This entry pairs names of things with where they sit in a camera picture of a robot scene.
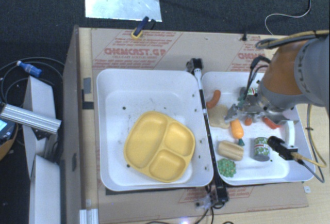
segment yellow and blue clamp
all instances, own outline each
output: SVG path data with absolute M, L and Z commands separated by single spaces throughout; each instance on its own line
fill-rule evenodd
M 146 26 L 148 21 L 149 21 L 149 18 L 144 17 L 144 19 L 139 23 L 139 25 L 132 31 L 132 33 L 130 35 L 134 40 L 137 40 L 138 38 L 141 37 L 141 35 L 143 33 L 142 30 L 144 29 L 144 27 Z

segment plastic tray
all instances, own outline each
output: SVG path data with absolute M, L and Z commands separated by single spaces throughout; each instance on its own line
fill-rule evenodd
M 241 87 L 246 86 L 248 80 L 248 73 L 238 72 L 208 72 L 202 78 L 204 88 L 205 100 L 209 101 L 213 92 L 216 89 L 221 91 L 221 97 L 218 104 L 226 105 L 228 108 L 232 104 L 237 103 L 239 91 Z M 257 80 L 262 79 L 263 74 L 257 74 L 251 87 L 256 88 Z M 284 115 L 292 120 L 299 120 L 298 112 L 296 109 L 284 112 Z M 270 160 L 267 162 L 259 162 L 252 157 L 253 140 L 257 137 L 270 137 L 276 136 L 285 140 L 284 128 L 270 129 L 263 122 L 253 123 L 250 126 L 245 126 L 241 120 L 244 137 L 244 155 L 241 161 L 235 162 L 236 174 L 234 177 L 221 178 L 230 185 L 253 185 L 253 184 L 267 184 L 267 183 L 280 183 L 280 182 L 296 182 L 310 180 L 313 175 L 304 167 L 295 161 L 286 161 L 279 157 L 278 153 L 270 151 Z M 307 140 L 301 122 L 299 121 L 294 125 L 295 130 L 295 146 L 298 147 L 299 153 L 305 157 L 311 158 L 311 153 L 308 148 Z M 211 127 L 211 135 L 213 139 L 214 151 L 216 159 L 219 160 L 223 157 L 217 154 L 218 144 L 222 140 L 235 142 L 233 139 L 230 128 L 221 129 Z M 308 163 L 308 166 L 315 170 L 314 165 Z
M 103 184 L 114 191 L 205 186 L 213 169 L 197 81 L 184 71 L 106 69 L 96 79 Z M 124 158 L 126 138 L 138 118 L 157 111 L 177 120 L 195 136 L 195 152 L 174 182 L 152 179 Z
M 130 131 L 124 156 L 136 170 L 170 183 L 183 175 L 194 149 L 194 135 L 186 126 L 160 112 L 148 111 Z

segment dark floor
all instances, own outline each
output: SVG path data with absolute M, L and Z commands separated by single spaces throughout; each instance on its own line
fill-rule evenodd
M 160 0 L 163 22 L 157 23 L 155 29 L 267 34 L 264 25 L 267 15 L 303 14 L 307 5 L 308 0 Z M 34 56 L 65 62 L 75 24 L 136 26 L 133 21 L 85 18 L 84 6 L 85 0 L 0 0 L 0 68 Z M 311 12 L 301 19 L 272 17 L 268 26 L 276 35 L 329 29 L 329 0 L 312 0 Z M 18 78 L 19 74 L 13 73 L 5 86 Z M 52 78 L 54 83 L 58 82 L 56 77 Z M 19 105 L 23 96 L 22 84 L 10 90 L 8 102 Z M 0 161 L 0 224 L 28 223 L 29 180 L 24 155 L 24 146 L 16 142 L 13 153 Z

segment divided yellow plate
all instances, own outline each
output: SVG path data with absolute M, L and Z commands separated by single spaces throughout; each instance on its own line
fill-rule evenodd
M 142 114 L 124 146 L 127 163 L 149 177 L 170 183 L 186 171 L 195 150 L 192 132 L 156 111 Z

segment blue connector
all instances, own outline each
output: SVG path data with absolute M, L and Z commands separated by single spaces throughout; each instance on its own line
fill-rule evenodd
M 39 76 L 42 72 L 42 70 L 38 69 L 37 67 L 35 67 L 29 63 L 23 63 L 21 61 L 18 61 L 16 63 L 16 65 L 23 68 L 25 72 L 27 72 L 28 74 L 30 74 L 36 78 L 39 78 Z

